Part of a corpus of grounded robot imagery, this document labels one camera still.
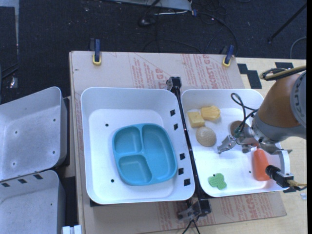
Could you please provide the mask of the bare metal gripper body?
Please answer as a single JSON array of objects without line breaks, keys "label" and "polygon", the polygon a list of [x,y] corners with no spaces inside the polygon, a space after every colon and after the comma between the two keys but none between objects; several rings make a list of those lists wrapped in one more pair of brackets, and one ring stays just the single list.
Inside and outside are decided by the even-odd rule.
[{"label": "bare metal gripper body", "polygon": [[242,130],[236,128],[234,137],[238,145],[259,147],[259,142],[255,139],[254,132],[250,127],[244,127]]}]

